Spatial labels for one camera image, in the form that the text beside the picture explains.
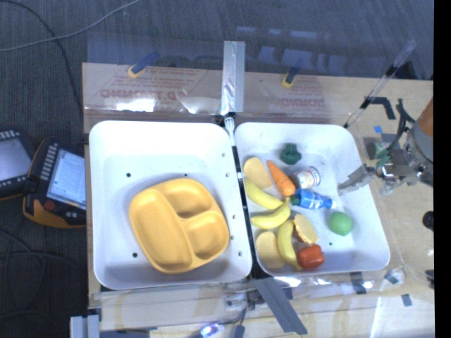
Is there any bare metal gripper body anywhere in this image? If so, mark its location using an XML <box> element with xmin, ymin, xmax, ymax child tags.
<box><xmin>366</xmin><ymin>145</ymin><xmax>435</xmax><ymax>196</ymax></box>

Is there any green apple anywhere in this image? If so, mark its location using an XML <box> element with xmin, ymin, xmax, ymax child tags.
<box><xmin>328</xmin><ymin>211</ymin><xmax>354</xmax><ymax>237</ymax></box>

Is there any small white can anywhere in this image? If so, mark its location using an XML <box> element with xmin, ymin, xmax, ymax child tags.
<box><xmin>293</xmin><ymin>165</ymin><xmax>322</xmax><ymax>190</ymax></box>

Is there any blue bottle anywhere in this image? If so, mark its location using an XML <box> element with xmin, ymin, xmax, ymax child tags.
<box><xmin>290</xmin><ymin>187</ymin><xmax>338</xmax><ymax>212</ymax></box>

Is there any white plastic tray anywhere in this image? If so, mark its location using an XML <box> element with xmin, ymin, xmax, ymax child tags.
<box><xmin>87</xmin><ymin>119</ymin><xmax>254</xmax><ymax>291</ymax></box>
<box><xmin>233</xmin><ymin>121</ymin><xmax>392</xmax><ymax>278</ymax></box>

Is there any green broccoli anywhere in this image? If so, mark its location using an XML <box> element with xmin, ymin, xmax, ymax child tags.
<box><xmin>280</xmin><ymin>142</ymin><xmax>304</xmax><ymax>165</ymax></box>

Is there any yellow and brown biscuit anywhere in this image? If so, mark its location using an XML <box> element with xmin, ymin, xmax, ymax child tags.
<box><xmin>292</xmin><ymin>213</ymin><xmax>320</xmax><ymax>244</ymax></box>

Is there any orange carrot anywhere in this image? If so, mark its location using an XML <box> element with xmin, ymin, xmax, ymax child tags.
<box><xmin>266</xmin><ymin>160</ymin><xmax>297</xmax><ymax>198</ymax></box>

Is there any red bell pepper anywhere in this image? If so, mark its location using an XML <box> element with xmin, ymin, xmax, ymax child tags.
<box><xmin>296</xmin><ymin>243</ymin><xmax>326</xmax><ymax>270</ymax></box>

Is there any yellow banana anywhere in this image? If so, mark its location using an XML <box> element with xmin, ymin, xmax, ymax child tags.
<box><xmin>276</xmin><ymin>218</ymin><xmax>304</xmax><ymax>272</ymax></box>
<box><xmin>244</xmin><ymin>177</ymin><xmax>285</xmax><ymax>211</ymax></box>
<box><xmin>249</xmin><ymin>196</ymin><xmax>292</xmax><ymax>230</ymax></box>

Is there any yellow oval crisp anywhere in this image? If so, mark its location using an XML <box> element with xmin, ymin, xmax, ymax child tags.
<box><xmin>254</xmin><ymin>230</ymin><xmax>286</xmax><ymax>270</ymax></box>
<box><xmin>242</xmin><ymin>156</ymin><xmax>273</xmax><ymax>190</ymax></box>

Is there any yellow divided plate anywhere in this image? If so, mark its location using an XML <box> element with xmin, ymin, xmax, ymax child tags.
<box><xmin>128</xmin><ymin>177</ymin><xmax>231</xmax><ymax>275</ymax></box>

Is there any brown cardboard board red print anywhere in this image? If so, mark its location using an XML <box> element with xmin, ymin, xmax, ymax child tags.
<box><xmin>81</xmin><ymin>61</ymin><xmax>435</xmax><ymax>330</ymax></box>

